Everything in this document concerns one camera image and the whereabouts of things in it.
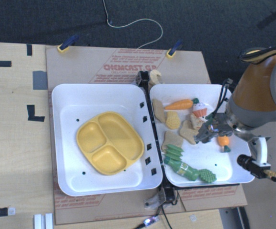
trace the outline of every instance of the tray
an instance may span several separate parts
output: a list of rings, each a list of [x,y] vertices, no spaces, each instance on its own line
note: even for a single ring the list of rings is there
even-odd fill
[[[82,153],[104,175],[127,169],[144,152],[135,129],[116,112],[104,112],[83,124],[76,134]]]
[[[150,98],[160,100],[163,105],[168,105],[182,99],[198,98],[207,107],[207,115],[211,113],[217,105],[221,85],[216,84],[159,84],[155,85],[150,90]],[[219,113],[224,112],[225,102],[219,108]],[[177,110],[178,116],[183,122],[188,119],[188,115],[192,109]],[[164,142],[164,134],[167,130],[165,124],[155,119],[156,130],[160,146]],[[175,134],[179,134],[179,129],[170,130]],[[205,183],[200,179],[190,181],[185,177],[176,174],[169,166],[164,165],[167,179],[177,187],[198,187],[198,186],[213,186],[213,185],[230,185],[239,183],[248,183],[254,179],[254,176],[241,168],[236,159],[240,154],[250,156],[248,144],[235,135],[229,137],[231,148],[230,153],[223,153],[217,139],[213,138],[211,142],[203,144],[199,142],[196,145],[190,144],[184,140],[182,148],[184,152],[182,161],[196,169],[209,169],[216,174],[217,180],[213,183]]]
[[[144,92],[132,84],[61,84],[52,92],[58,184],[69,196],[158,187],[162,168]],[[79,128],[105,112],[120,114],[143,140],[143,154],[115,175],[98,172],[80,150]]]

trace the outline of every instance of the cardboard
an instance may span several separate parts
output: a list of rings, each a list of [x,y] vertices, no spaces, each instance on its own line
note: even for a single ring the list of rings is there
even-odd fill
[[[201,52],[177,51],[172,59],[165,50],[70,47],[59,53],[47,46],[47,75],[54,174],[55,223],[68,224],[96,220],[149,216],[155,213],[144,207],[157,189],[70,197],[58,186],[51,93],[62,83],[134,83],[139,71],[158,70],[163,83],[210,83]],[[194,188],[179,191],[180,200],[168,206],[166,213],[226,208],[246,205],[241,185]]]

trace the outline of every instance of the cupcake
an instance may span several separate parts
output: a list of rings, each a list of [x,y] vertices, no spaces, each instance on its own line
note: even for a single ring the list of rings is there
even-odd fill
[[[204,103],[200,103],[198,98],[193,99],[193,113],[196,117],[202,117],[206,115],[207,108]]]

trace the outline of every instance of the yellow plate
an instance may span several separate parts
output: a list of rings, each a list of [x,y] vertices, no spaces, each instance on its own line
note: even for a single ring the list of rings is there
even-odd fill
[[[144,152],[143,140],[116,112],[104,112],[84,123],[76,141],[88,161],[104,175],[125,170]]]

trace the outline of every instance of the toy bottle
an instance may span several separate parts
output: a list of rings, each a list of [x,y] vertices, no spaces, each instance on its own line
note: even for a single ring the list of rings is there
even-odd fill
[[[188,178],[191,181],[196,181],[199,176],[199,172],[197,169],[190,167],[188,164],[182,161],[174,160],[166,156],[164,158],[164,163],[166,165],[169,165],[174,172]]]

